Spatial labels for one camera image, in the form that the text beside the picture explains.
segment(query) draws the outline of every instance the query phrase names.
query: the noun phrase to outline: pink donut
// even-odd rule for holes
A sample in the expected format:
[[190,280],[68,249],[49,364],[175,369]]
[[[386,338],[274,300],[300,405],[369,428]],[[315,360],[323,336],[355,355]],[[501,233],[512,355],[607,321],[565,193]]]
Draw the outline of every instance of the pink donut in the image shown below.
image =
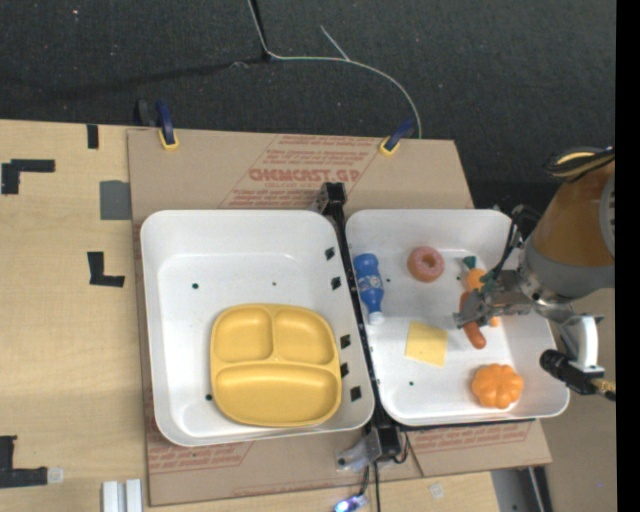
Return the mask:
[[431,283],[444,272],[444,259],[433,247],[418,247],[411,251],[407,268],[418,281]]

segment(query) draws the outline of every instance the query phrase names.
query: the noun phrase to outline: toy pumpkin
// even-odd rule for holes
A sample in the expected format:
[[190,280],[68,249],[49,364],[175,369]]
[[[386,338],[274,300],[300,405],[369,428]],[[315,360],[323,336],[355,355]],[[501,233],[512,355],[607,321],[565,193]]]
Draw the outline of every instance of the toy pumpkin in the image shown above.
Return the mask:
[[490,364],[476,371],[471,391],[485,407],[506,409],[517,402],[524,380],[507,364]]

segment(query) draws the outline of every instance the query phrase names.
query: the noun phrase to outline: small hole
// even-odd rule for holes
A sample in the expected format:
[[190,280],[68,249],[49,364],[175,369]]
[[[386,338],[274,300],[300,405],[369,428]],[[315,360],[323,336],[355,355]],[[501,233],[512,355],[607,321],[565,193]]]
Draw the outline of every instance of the small hole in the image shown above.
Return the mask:
[[426,254],[424,258],[422,258],[422,263],[426,264],[428,267],[432,268],[436,264],[436,260],[433,258],[431,254]]

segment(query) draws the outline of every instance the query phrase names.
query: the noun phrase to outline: blue spray bottle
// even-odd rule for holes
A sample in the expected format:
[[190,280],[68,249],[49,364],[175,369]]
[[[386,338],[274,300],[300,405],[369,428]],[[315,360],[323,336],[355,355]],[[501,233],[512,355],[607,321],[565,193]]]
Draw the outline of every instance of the blue spray bottle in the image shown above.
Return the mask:
[[360,299],[367,306],[369,324],[379,325],[384,322],[381,311],[384,288],[378,271],[378,258],[374,254],[365,253],[353,260]]

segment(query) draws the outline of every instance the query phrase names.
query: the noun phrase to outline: yellow divided plate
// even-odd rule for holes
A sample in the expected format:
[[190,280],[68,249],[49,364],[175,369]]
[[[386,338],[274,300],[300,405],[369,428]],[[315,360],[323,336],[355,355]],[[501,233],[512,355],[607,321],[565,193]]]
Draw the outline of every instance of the yellow divided plate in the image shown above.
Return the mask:
[[239,423],[322,423],[340,406],[333,331],[316,312],[279,304],[223,311],[211,331],[211,385],[220,411]]

